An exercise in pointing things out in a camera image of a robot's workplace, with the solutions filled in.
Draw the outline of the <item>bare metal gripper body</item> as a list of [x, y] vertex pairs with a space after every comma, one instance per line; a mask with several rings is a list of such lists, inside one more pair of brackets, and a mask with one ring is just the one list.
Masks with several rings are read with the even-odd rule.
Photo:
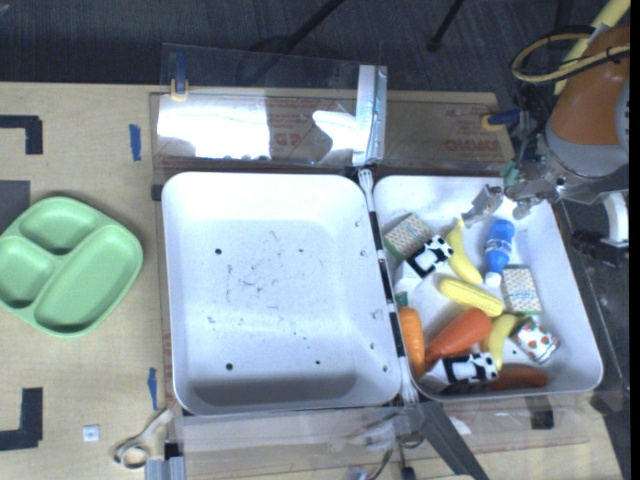
[[503, 192], [519, 205], [533, 206], [542, 200], [593, 204], [600, 197], [596, 181], [543, 160], [512, 160], [503, 167]]

